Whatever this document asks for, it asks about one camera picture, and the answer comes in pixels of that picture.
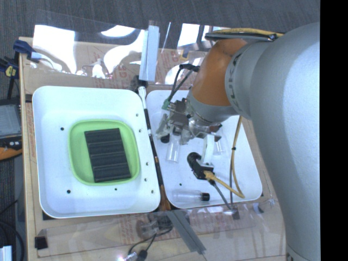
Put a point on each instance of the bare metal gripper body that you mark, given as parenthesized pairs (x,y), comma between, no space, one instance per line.
(180,115)

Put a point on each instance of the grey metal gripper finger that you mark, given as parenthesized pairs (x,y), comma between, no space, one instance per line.
(163,126)
(187,138)

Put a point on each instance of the clear plastic bottle, black cap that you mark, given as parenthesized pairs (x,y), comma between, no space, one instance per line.
(173,152)
(187,196)

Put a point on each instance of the white plastic tray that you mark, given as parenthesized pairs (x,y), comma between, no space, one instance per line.
(244,173)
(54,151)

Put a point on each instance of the brown cardboard board, red print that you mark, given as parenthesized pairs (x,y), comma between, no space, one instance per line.
(28,77)

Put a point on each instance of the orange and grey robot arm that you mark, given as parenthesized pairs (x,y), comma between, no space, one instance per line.
(272,96)

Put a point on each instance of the thin black and white rod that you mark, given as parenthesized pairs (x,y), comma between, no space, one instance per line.
(151,135)

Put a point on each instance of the green plate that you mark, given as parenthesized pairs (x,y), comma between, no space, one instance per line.
(77,145)

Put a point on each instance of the black ribbed rectangular block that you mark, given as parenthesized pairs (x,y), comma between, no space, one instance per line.
(108,155)

